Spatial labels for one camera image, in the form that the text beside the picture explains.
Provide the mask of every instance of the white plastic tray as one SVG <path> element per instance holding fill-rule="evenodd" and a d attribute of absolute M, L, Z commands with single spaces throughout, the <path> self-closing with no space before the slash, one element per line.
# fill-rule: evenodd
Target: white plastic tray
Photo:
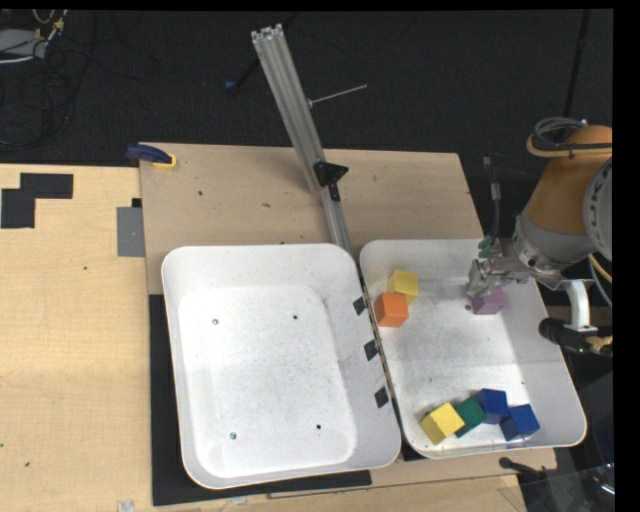
<path fill-rule="evenodd" d="M 400 450 L 355 262 L 331 244 L 182 247 L 162 279 L 185 469 L 226 488 L 387 465 Z"/>
<path fill-rule="evenodd" d="M 496 315 L 474 315 L 465 308 L 478 242 L 374 241 L 361 251 L 372 301 L 394 269 L 420 276 L 420 295 L 406 322 L 379 328 L 404 436 L 430 458 L 578 444 L 586 433 L 584 413 L 559 347 L 538 334 L 547 313 L 537 285 L 505 287 L 506 305 Z M 530 403 L 540 430 L 526 441 L 506 442 L 499 426 L 482 424 L 434 446 L 419 425 L 425 413 L 482 388 L 505 390 L 510 405 Z"/>

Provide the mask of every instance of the orange cube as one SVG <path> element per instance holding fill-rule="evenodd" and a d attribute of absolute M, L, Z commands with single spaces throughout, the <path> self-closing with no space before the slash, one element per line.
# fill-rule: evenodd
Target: orange cube
<path fill-rule="evenodd" d="M 404 293 L 383 293 L 373 305 L 373 310 L 381 327 L 400 327 L 409 318 L 407 296 Z"/>

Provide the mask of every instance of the black base mat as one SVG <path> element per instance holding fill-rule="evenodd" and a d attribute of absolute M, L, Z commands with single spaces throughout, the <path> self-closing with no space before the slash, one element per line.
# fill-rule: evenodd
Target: black base mat
<path fill-rule="evenodd" d="M 149 313 L 151 323 L 151 455 L 154 506 L 251 494 L 371 485 L 369 471 L 296 478 L 215 491 L 205 489 L 193 482 L 182 465 L 169 331 L 162 295 L 149 297 Z"/>
<path fill-rule="evenodd" d="M 417 451 L 411 448 L 411 446 L 409 446 L 409 444 L 404 439 L 402 440 L 400 451 L 402 452 L 402 460 L 404 460 L 405 462 L 426 459 L 426 457 L 420 455 Z"/>

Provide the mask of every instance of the black tape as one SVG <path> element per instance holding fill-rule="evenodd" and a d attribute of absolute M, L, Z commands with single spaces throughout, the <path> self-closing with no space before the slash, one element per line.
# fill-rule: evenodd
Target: black tape
<path fill-rule="evenodd" d="M 376 346 L 376 340 L 371 340 L 364 346 L 364 352 L 367 354 L 367 361 L 371 361 L 378 353 L 378 347 Z"/>
<path fill-rule="evenodd" d="M 387 393 L 387 388 L 382 386 L 378 391 L 376 391 L 376 403 L 378 404 L 378 409 L 382 407 L 389 401 L 389 395 Z"/>
<path fill-rule="evenodd" d="M 367 309 L 367 303 L 364 300 L 364 297 L 360 297 L 358 300 L 356 300 L 353 303 L 353 307 L 356 310 L 356 313 L 358 314 L 358 316 L 360 316 L 362 314 L 362 312 Z"/>
<path fill-rule="evenodd" d="M 36 199 L 72 197 L 72 174 L 21 173 L 20 188 L 2 190 L 0 228 L 34 228 Z"/>

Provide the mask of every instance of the blue clamp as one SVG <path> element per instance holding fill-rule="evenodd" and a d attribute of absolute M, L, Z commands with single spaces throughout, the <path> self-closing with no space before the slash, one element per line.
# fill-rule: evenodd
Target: blue clamp
<path fill-rule="evenodd" d="M 151 165 L 159 169 L 171 169 L 176 164 L 175 155 L 145 144 L 128 144 L 124 156 L 130 160 L 151 162 Z"/>

